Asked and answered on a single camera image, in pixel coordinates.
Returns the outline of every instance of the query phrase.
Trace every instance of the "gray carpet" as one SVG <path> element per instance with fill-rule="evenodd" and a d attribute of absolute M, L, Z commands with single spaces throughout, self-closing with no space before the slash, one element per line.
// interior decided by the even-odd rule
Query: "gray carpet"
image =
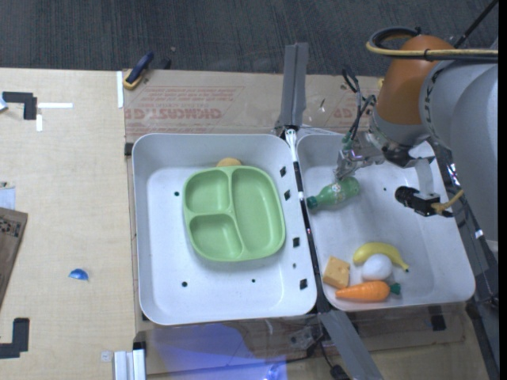
<path fill-rule="evenodd" d="M 364 47 L 393 25 L 456 40 L 491 0 L 0 0 L 0 66 L 119 70 L 149 50 L 152 68 L 283 72 L 284 46 L 310 45 L 309 74 L 385 73 Z M 487 48 L 498 7 L 471 34 Z"/>

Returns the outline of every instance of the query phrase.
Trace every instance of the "yellow banana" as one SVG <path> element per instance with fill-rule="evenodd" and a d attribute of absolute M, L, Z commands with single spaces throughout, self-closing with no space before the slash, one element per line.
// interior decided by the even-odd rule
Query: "yellow banana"
<path fill-rule="evenodd" d="M 353 262 L 355 264 L 364 263 L 371 255 L 375 253 L 382 253 L 391 259 L 391 262 L 399 264 L 406 272 L 409 271 L 409 265 L 406 264 L 399 251 L 390 244 L 384 242 L 366 242 L 359 248 L 353 255 Z"/>

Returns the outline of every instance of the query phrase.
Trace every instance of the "plastic bottle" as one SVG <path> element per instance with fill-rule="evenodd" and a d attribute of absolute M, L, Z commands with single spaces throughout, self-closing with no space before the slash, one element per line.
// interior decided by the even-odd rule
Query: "plastic bottle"
<path fill-rule="evenodd" d="M 344 179 L 325 186 L 318 195 L 307 198 L 307 206 L 310 209 L 322 205 L 333 205 L 341 203 L 359 193 L 359 182 L 355 177 Z"/>

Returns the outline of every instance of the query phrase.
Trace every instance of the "green tray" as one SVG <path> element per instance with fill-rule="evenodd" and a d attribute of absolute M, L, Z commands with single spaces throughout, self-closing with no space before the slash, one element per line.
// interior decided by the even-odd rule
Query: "green tray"
<path fill-rule="evenodd" d="M 215 261 L 259 259 L 285 241 L 271 177 L 252 166 L 224 166 L 190 176 L 183 187 L 185 225 L 193 248 Z"/>

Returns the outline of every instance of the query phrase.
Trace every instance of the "carrot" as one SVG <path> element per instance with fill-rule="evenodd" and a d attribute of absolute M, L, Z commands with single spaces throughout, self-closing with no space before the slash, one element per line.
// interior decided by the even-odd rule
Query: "carrot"
<path fill-rule="evenodd" d="M 351 300 L 383 301 L 390 292 L 398 295 L 400 290 L 401 287 L 399 283 L 389 286 L 382 280 L 372 280 L 337 290 L 335 295 L 338 298 L 347 298 Z"/>

